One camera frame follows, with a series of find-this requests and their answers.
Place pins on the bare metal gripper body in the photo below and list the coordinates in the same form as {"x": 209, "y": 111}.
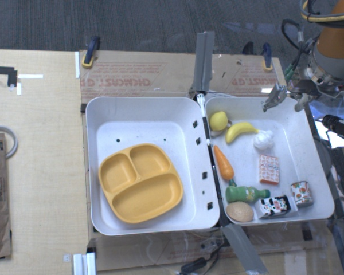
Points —
{"x": 306, "y": 89}

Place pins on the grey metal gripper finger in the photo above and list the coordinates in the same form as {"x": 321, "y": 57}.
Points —
{"x": 276, "y": 94}
{"x": 303, "y": 101}

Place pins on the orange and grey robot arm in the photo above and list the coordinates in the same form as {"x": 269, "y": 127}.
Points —
{"x": 332, "y": 39}

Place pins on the white garlic bulb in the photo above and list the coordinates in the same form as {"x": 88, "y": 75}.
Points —
{"x": 263, "y": 140}

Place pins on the yellow banana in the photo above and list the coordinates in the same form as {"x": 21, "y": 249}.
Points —
{"x": 239, "y": 130}

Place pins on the white plastic tray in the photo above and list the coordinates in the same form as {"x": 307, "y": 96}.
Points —
{"x": 298, "y": 153}
{"x": 149, "y": 116}

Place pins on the yellow lemon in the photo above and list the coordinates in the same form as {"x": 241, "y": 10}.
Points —
{"x": 218, "y": 121}

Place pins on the orange and white carton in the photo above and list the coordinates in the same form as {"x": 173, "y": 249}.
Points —
{"x": 269, "y": 169}

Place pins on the orange carrot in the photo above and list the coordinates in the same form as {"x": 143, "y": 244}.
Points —
{"x": 224, "y": 165}

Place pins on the white can with orange print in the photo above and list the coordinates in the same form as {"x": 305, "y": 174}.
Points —
{"x": 301, "y": 194}

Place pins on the green bottle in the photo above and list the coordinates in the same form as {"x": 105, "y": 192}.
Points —
{"x": 242, "y": 194}

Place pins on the black and white milk carton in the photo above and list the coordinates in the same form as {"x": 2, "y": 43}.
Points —
{"x": 273, "y": 206}

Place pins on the tan bread roll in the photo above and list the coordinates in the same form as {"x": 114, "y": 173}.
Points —
{"x": 239, "y": 211}

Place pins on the brown cardboard board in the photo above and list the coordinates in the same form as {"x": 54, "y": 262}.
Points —
{"x": 137, "y": 73}

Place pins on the yellow divided plate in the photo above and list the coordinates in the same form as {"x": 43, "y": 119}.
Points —
{"x": 143, "y": 195}

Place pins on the black cylinder on white bracket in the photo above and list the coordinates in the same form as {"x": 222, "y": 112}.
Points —
{"x": 334, "y": 124}

